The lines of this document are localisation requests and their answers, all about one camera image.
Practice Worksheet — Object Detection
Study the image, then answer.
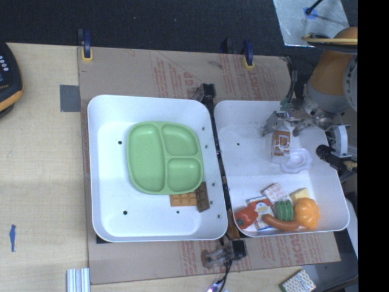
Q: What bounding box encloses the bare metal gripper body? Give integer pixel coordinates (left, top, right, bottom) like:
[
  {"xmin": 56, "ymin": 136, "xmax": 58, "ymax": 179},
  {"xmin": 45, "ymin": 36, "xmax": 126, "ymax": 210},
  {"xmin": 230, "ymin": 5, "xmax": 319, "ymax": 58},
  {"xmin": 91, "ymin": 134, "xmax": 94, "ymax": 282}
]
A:
[{"xmin": 284, "ymin": 100, "xmax": 336, "ymax": 130}]

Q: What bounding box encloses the white and orange drink carton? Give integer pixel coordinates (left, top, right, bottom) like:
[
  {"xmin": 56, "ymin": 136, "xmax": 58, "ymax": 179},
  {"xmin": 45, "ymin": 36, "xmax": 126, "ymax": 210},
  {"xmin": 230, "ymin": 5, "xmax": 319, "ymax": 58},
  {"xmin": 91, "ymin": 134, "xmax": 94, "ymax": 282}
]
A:
[{"xmin": 270, "ymin": 124, "xmax": 293, "ymax": 165}]

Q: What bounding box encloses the white fried egg toy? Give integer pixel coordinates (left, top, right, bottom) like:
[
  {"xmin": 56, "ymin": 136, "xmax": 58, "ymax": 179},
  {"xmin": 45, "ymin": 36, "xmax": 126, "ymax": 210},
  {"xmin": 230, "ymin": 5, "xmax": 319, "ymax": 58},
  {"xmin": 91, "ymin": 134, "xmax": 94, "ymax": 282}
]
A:
[{"xmin": 280, "ymin": 147, "xmax": 313, "ymax": 175}]

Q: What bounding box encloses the white plastic tray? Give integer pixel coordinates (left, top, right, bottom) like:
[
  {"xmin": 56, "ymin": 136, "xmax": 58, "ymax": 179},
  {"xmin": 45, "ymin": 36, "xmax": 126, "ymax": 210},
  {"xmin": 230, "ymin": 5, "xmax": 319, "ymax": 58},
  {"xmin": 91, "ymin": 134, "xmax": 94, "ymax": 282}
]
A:
[
  {"xmin": 87, "ymin": 94, "xmax": 229, "ymax": 243},
  {"xmin": 213, "ymin": 99, "xmax": 351, "ymax": 238}
]

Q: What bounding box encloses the yellow cheese wedge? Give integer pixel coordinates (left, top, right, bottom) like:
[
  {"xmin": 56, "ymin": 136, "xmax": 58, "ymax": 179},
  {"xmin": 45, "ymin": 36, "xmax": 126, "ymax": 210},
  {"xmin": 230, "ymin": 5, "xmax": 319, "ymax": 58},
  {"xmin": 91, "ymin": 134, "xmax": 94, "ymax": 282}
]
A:
[{"xmin": 288, "ymin": 187, "xmax": 311, "ymax": 206}]

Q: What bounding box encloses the small white and orange carton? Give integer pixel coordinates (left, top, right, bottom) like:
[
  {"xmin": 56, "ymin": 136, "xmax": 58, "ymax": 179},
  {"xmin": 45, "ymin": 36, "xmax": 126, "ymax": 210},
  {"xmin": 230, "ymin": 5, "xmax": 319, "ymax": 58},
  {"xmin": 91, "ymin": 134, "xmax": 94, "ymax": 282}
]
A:
[{"xmin": 261, "ymin": 182, "xmax": 293, "ymax": 207}]

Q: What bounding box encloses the green striped vegetable toy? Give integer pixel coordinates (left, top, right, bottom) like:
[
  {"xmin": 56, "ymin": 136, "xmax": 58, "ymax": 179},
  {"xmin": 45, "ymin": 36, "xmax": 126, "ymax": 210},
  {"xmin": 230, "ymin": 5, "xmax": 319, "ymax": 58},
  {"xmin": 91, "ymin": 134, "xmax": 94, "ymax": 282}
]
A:
[{"xmin": 274, "ymin": 200, "xmax": 295, "ymax": 223}]

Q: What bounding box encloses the white carton with orange print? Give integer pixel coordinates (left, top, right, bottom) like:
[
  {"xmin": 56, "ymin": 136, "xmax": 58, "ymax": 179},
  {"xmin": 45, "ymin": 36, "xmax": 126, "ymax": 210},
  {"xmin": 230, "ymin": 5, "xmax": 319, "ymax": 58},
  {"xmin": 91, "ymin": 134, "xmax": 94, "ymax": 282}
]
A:
[{"xmin": 246, "ymin": 195, "xmax": 277, "ymax": 232}]

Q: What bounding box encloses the orange pumpkin toy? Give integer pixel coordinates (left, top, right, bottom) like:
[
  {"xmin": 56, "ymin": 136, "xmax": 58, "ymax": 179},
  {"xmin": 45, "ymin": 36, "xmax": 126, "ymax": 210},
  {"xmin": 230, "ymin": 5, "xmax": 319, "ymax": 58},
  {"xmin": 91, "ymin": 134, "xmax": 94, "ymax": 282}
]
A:
[{"xmin": 293, "ymin": 196, "xmax": 321, "ymax": 229}]

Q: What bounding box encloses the red tomato toy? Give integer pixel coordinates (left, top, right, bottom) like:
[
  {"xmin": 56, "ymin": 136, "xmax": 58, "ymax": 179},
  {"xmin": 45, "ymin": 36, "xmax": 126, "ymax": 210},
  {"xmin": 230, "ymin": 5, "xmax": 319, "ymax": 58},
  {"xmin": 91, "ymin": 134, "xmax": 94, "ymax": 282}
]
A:
[{"xmin": 233, "ymin": 205, "xmax": 260, "ymax": 229}]

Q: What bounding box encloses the orange sausage toy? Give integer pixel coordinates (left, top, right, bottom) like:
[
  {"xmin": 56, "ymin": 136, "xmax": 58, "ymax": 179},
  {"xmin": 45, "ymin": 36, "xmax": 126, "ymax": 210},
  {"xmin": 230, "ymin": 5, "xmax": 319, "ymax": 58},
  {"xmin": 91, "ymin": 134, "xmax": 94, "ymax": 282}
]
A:
[{"xmin": 261, "ymin": 214, "xmax": 301, "ymax": 232}]

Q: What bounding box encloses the brown chocolate bar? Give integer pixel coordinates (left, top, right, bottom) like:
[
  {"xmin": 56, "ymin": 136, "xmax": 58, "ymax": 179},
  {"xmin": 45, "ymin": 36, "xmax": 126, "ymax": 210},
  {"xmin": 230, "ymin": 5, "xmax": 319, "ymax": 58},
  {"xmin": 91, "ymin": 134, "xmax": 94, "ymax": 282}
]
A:
[{"xmin": 194, "ymin": 181, "xmax": 212, "ymax": 214}]

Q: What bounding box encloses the orange waffle biscuit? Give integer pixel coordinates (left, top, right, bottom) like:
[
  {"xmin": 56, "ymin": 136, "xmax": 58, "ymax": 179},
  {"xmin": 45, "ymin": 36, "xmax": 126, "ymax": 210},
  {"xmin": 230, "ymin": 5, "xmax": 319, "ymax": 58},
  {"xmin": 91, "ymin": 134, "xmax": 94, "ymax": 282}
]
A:
[{"xmin": 169, "ymin": 192, "xmax": 199, "ymax": 208}]

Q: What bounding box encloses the green divided plate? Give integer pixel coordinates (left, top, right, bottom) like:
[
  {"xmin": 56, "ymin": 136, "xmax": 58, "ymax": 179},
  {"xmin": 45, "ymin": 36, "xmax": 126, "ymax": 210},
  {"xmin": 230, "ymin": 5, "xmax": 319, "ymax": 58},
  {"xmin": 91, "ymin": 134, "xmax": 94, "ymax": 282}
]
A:
[{"xmin": 125, "ymin": 120, "xmax": 205, "ymax": 195}]

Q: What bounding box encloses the brown cardboard board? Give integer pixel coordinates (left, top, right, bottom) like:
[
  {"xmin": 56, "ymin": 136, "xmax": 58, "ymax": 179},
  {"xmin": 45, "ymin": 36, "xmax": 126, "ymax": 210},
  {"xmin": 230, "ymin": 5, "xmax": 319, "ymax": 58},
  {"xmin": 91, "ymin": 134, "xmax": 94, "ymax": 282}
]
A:
[{"xmin": 77, "ymin": 46, "xmax": 342, "ymax": 285}]

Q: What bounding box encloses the white and yellow patterned carton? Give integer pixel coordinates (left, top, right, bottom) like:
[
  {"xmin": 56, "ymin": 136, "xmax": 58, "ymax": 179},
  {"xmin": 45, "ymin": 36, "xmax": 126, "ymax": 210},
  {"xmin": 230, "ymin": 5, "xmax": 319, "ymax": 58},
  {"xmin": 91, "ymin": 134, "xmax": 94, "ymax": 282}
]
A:
[{"xmin": 278, "ymin": 268, "xmax": 317, "ymax": 292}]

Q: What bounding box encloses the black cylinder on white bracket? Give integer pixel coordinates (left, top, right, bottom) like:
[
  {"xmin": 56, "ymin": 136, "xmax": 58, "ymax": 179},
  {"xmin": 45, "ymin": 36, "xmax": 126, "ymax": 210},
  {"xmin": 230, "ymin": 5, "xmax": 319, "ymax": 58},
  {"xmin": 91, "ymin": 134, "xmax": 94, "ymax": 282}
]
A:
[{"xmin": 315, "ymin": 124, "xmax": 358, "ymax": 173}]

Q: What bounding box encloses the black block with wires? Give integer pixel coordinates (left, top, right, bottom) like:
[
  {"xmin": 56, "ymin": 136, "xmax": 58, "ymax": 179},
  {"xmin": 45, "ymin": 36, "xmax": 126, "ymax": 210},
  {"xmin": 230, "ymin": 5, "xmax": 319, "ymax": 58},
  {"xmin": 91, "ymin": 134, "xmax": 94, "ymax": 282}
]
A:
[
  {"xmin": 201, "ymin": 238, "xmax": 247, "ymax": 268},
  {"xmin": 193, "ymin": 83, "xmax": 217, "ymax": 102}
]

